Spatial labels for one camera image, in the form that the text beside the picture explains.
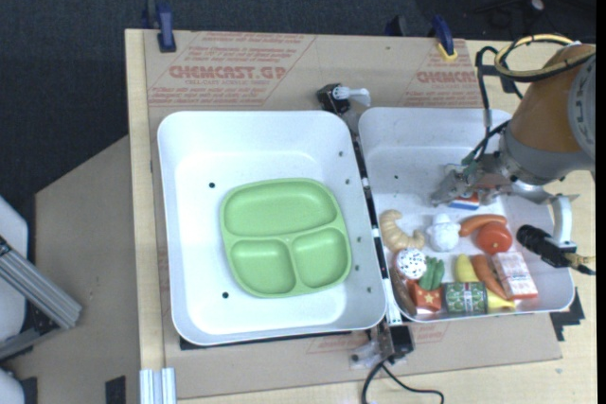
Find brown cardboard board, red print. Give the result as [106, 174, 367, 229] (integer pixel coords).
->
[141, 29, 564, 399]

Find tan toy croissant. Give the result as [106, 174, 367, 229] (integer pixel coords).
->
[379, 208, 427, 253]

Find thin black and white rod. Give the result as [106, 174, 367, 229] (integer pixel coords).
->
[332, 85, 403, 327]

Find white lumpy toy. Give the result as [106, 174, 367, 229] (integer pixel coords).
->
[425, 212, 462, 253]

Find brown biscuit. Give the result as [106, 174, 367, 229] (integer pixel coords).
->
[389, 270, 419, 317]

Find white dotted round toy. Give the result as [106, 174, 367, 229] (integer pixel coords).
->
[395, 248, 429, 281]

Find red toy tomato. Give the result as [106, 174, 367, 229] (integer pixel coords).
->
[475, 222, 514, 256]

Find green patterned can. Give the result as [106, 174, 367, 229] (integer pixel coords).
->
[441, 281, 490, 316]

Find pink and white carton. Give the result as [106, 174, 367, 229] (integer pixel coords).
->
[490, 251, 540, 301]

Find white plastic tray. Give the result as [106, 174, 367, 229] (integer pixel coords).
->
[156, 110, 389, 346]
[357, 106, 577, 325]

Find orange carrot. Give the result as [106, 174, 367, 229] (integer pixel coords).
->
[470, 254, 508, 300]

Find yellow banana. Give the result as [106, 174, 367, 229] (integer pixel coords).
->
[454, 253, 517, 314]

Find green toy bean pods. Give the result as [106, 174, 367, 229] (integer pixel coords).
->
[418, 255, 447, 292]

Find red white blue carton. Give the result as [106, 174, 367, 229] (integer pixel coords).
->
[446, 195, 483, 212]

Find black block with wires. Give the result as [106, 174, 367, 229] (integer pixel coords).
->
[377, 324, 417, 364]
[316, 83, 354, 114]

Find green divided plate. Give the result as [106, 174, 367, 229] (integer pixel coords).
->
[219, 177, 353, 300]

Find orange toy sausage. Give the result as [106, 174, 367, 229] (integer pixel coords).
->
[458, 214, 508, 238]

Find black cylinder on white bracket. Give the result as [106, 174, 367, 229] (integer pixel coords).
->
[515, 193, 581, 270]

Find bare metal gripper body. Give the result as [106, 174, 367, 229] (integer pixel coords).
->
[466, 151, 551, 206]

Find red box with yellow star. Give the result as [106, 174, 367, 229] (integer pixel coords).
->
[408, 280, 446, 316]

